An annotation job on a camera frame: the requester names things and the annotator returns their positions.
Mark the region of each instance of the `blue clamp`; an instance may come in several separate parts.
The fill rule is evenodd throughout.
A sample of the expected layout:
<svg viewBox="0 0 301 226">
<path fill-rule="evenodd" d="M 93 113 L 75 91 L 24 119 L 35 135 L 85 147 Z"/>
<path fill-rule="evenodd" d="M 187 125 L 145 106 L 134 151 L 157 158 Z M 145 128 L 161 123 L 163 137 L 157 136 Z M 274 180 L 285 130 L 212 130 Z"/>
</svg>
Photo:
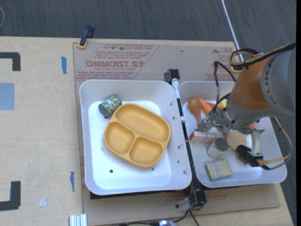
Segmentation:
<svg viewBox="0 0 301 226">
<path fill-rule="evenodd" d="M 93 37 L 93 33 L 94 33 L 94 27 L 87 24 L 85 27 L 83 36 L 77 43 L 77 48 L 85 49 L 86 45 L 87 45 L 87 39 L 91 39 Z"/>
</svg>

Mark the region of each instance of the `beige round object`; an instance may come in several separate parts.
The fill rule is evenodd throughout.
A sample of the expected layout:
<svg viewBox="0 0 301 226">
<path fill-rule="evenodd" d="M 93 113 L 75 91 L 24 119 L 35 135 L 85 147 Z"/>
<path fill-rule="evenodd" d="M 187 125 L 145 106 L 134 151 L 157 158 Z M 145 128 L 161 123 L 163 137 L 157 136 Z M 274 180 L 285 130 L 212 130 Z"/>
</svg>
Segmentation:
<svg viewBox="0 0 301 226">
<path fill-rule="evenodd" d="M 237 130 L 229 132 L 226 140 L 233 150 L 236 150 L 239 145 L 247 144 L 246 136 Z"/>
</svg>

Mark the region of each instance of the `white tray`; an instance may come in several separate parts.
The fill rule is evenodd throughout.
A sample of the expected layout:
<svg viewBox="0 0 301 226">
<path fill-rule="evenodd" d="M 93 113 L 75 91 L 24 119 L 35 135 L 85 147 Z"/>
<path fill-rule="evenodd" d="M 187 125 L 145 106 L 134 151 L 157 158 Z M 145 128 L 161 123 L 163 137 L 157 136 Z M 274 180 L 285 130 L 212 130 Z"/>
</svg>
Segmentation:
<svg viewBox="0 0 301 226">
<path fill-rule="evenodd" d="M 233 82 L 219 82 L 220 97 L 232 91 Z M 197 128 L 197 120 L 188 108 L 188 99 L 198 97 L 204 101 L 216 102 L 216 85 L 215 82 L 207 81 L 186 81 L 179 86 L 179 93 L 182 102 L 184 119 L 186 121 L 186 130 L 188 136 Z M 277 139 L 270 121 L 270 118 L 262 118 L 259 123 L 255 124 L 256 129 L 264 129 L 261 134 L 261 153 L 264 160 L 281 158 L 282 154 L 277 143 Z M 223 137 L 221 132 L 212 128 L 210 132 L 216 132 L 218 137 Z M 237 153 L 229 148 L 222 154 L 222 158 L 228 160 L 233 175 L 228 178 L 221 178 L 210 181 L 205 170 L 205 165 L 214 161 L 207 153 L 208 144 L 190 144 L 192 157 L 197 173 L 198 180 L 207 187 L 229 187 L 244 186 L 254 184 L 278 183 L 286 178 L 286 166 L 283 165 L 274 170 L 264 170 L 260 167 L 251 167 L 244 165 L 237 156 Z M 273 167 L 278 163 L 271 163 L 268 166 Z"/>
<path fill-rule="evenodd" d="M 159 162 L 136 166 L 113 154 L 104 143 L 105 118 L 98 105 L 110 95 L 122 103 L 135 103 L 162 116 L 171 137 Z M 89 80 L 79 89 L 83 128 L 85 180 L 94 194 L 124 194 L 181 190 L 191 183 L 191 170 L 181 118 L 171 85 L 163 81 Z"/>
</svg>

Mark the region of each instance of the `tin can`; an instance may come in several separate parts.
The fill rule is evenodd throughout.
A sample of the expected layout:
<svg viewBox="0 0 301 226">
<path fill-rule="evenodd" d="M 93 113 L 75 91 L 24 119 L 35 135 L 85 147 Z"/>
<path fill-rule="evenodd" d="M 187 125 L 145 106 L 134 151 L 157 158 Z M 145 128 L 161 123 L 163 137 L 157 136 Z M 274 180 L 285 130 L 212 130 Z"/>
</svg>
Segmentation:
<svg viewBox="0 0 301 226">
<path fill-rule="evenodd" d="M 207 148 L 208 155 L 212 158 L 219 158 L 223 152 L 227 151 L 229 144 L 226 139 L 219 137 Z"/>
<path fill-rule="evenodd" d="M 105 118 L 108 118 L 110 115 L 117 110 L 119 106 L 121 106 L 122 102 L 116 95 L 111 95 L 104 102 L 99 104 L 98 109 L 101 114 L 104 115 Z"/>
</svg>

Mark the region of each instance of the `green can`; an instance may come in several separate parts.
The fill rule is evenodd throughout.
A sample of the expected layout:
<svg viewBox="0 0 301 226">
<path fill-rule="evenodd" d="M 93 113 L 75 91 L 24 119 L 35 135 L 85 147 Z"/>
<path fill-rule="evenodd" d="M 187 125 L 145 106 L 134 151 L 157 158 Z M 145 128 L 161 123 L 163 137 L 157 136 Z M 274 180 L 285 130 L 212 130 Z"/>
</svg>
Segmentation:
<svg viewBox="0 0 301 226">
<path fill-rule="evenodd" d="M 99 104 L 98 109 L 99 109 L 100 113 L 104 115 L 105 118 L 108 118 L 121 105 L 122 105 L 122 102 L 118 98 L 118 96 L 111 95 L 104 102 Z"/>
</svg>

